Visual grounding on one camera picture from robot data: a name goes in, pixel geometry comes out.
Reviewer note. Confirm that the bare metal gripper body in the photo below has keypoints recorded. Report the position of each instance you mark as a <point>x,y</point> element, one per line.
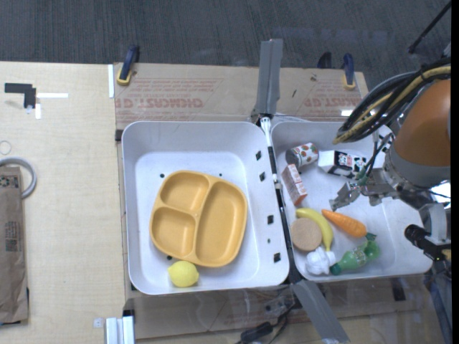
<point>385,189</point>

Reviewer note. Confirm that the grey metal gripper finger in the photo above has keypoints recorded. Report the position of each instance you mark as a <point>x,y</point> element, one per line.
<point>343,196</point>
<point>375,200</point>

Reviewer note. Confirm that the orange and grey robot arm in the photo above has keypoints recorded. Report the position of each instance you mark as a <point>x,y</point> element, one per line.
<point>425,131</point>

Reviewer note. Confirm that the orange carrot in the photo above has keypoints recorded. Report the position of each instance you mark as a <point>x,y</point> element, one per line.
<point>346,223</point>

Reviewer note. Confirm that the yellow banana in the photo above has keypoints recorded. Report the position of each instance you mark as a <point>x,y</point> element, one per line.
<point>324,226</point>

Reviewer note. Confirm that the black and white milk carton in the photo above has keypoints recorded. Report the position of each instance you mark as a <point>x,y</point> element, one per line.
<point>340,160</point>

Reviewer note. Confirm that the white plastic tray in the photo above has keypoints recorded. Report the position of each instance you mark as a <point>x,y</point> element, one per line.
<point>258,263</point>
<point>398,242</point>

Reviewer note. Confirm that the orange carton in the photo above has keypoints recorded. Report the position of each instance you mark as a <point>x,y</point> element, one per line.
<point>294,186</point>

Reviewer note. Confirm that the round tan biscuit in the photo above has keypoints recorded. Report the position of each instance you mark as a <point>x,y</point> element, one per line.
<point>305,235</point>

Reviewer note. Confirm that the white can with red print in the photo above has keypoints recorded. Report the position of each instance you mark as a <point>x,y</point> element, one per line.
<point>305,154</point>

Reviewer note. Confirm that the green bottle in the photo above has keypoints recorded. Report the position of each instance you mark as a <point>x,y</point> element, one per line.
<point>353,258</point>

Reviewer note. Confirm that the small white bottle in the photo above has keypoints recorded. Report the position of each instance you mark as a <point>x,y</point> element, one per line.
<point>317,262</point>

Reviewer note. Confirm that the thin black and white rod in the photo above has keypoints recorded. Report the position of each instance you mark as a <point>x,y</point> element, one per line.
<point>272,163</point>

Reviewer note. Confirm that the yellow divided plate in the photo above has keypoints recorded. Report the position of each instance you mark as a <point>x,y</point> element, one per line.
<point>218,220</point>

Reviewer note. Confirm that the brown cardboard board red print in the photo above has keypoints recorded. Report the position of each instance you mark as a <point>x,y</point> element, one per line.
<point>201,99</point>

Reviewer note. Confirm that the yellow lemon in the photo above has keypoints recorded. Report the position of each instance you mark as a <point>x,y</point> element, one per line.
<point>183,273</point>

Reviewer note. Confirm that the brown paper bag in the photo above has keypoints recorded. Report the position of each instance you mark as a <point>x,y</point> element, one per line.
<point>12,249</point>

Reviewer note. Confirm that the black cylinder on white bracket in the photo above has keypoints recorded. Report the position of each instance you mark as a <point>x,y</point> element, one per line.
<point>425,240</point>

